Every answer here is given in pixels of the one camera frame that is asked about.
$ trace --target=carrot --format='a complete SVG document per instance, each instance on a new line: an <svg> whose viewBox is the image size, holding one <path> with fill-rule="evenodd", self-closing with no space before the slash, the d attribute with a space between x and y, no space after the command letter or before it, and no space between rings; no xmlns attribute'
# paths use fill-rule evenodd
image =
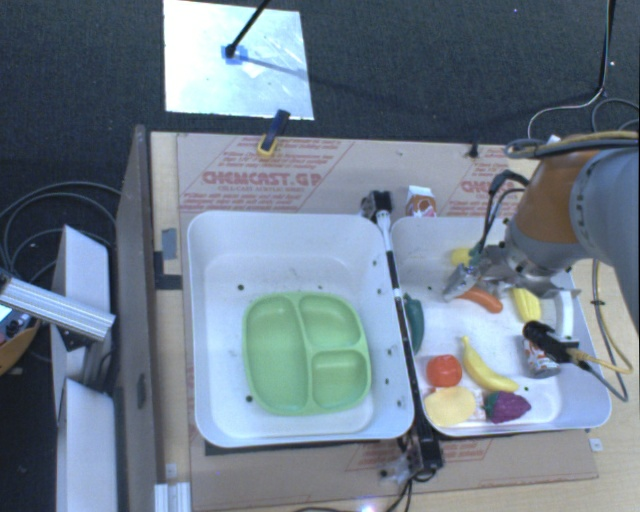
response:
<svg viewBox="0 0 640 512"><path fill-rule="evenodd" d="M495 295L491 295L488 291L474 286L462 295L458 295L458 299L467 299L476 304L480 304L490 313L500 313L502 311L502 302Z"/></svg>

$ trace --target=tomato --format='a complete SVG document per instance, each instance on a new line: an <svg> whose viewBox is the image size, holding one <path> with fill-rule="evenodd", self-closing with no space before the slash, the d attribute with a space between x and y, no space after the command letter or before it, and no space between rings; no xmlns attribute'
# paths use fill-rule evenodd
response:
<svg viewBox="0 0 640 512"><path fill-rule="evenodd" d="M449 354L432 357L427 363L427 379L437 388L455 386L462 379L462 365Z"/></svg>

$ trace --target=cardboard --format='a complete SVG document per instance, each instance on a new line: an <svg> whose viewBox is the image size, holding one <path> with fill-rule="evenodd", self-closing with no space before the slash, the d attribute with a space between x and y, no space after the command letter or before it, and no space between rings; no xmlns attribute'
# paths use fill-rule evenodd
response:
<svg viewBox="0 0 640 512"><path fill-rule="evenodd" d="M162 219L154 224L156 244L162 230L175 229L180 234L189 220L205 209L355 214L361 198L371 190L392 192L392 218L397 219L404 212L409 185L430 187L439 215L483 215L486 190L495 173L507 166L527 174L533 170L530 162L515 162L517 166L508 162L499 147L481 147L480 156L471 159L466 156L468 147L459 144L284 138L274 156L263 159L255 152L258 141L259 137L252 136L154 134L152 155L162 155L154 161L152 178L154 194L157 192L154 208L158 205L154 216L157 213L157 219ZM156 180L158 187L175 184L176 174L177 194L156 188ZM163 194L167 205L159 204L158 195ZM503 214L513 212L517 203L514 195L506 201ZM165 272L172 269L180 273L184 246L178 252L177 258L164 262ZM165 299L170 295L173 307L182 303L180 291L158 295ZM183 305L189 311L188 303ZM171 346L178 347L175 332L173 336ZM190 340L188 326L184 340ZM189 341L184 344L186 367L180 369L174 358L167 365L171 367L167 375L177 380L179 392L175 396L180 397L185 392L180 374L186 374L190 460L188 468L179 467L178 471L191 481L194 510L280 508L397 494L396 483L380 473L383 469L392 471L397 463L400 452L394 441L207 450L193 422L190 345ZM171 407L163 401L161 416L171 416ZM170 426L183 428L183 417L169 421ZM168 447L167 457L185 460L185 446L186 442L182 451L175 445ZM597 477L583 431L445 441L442 448L444 468L428 484L416 486L414 493Z"/></svg>

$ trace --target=dark floor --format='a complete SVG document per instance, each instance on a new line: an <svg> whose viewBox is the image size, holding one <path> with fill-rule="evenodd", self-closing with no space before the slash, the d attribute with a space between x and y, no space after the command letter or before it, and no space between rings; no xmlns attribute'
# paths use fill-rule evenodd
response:
<svg viewBox="0 0 640 512"><path fill-rule="evenodd" d="M257 1L219 2L256 6ZM587 101L598 85L605 0L274 0L299 10L316 120L287 134L506 143L541 108ZM149 130L262 133L265 121L164 110L161 0L0 2L0 210L41 186L91 180L119 188L134 125ZM640 4L618 2L607 94L638 103ZM607 105L600 128L637 117ZM590 109L548 114L534 134L591 130ZM92 197L115 211L109 194ZM6 228L6 216L1 226ZM67 222L111 237L67 200L33 205L10 248ZM23 251L32 276L57 237ZM39 281L47 286L47 279ZM45 355L48 340L34 344ZM55 425L49 366L34 355L0 378L0 508L54 509Z"/></svg>

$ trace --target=green divided plate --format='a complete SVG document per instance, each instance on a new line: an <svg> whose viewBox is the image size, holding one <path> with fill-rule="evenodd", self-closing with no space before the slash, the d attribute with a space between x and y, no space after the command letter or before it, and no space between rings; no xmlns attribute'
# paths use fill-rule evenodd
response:
<svg viewBox="0 0 640 512"><path fill-rule="evenodd" d="M254 301L244 314L242 355L253 397L274 414L349 409L371 387L358 314L328 293L277 293Z"/></svg>

